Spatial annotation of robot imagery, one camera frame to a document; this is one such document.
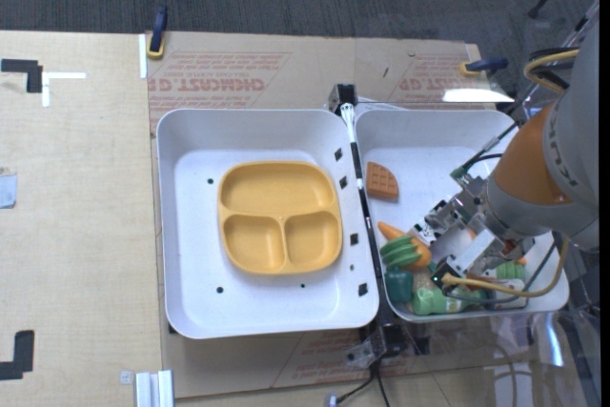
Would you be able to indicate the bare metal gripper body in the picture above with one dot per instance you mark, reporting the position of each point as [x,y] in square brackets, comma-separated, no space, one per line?
[457,217]

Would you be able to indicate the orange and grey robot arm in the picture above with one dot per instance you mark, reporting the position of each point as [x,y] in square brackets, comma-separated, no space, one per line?
[524,167]

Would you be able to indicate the orange carrot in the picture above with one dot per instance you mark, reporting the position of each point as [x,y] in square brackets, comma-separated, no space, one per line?
[390,230]

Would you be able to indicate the orange waffle biscuit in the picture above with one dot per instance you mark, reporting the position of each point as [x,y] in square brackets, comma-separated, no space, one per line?
[382,182]

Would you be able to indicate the green plastic bottle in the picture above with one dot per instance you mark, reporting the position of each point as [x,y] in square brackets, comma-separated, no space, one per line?
[431,301]

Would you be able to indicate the white plastic tray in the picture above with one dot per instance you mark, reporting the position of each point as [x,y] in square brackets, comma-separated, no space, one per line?
[419,133]
[200,252]

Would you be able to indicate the green bell pepper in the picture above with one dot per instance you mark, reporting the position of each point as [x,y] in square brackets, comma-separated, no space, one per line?
[398,287]

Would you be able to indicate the yellow divided plate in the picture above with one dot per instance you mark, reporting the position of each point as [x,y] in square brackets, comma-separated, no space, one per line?
[278,186]

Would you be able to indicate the brown cardboard board red print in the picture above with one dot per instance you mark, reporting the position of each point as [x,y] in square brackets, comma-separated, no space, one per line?
[267,71]

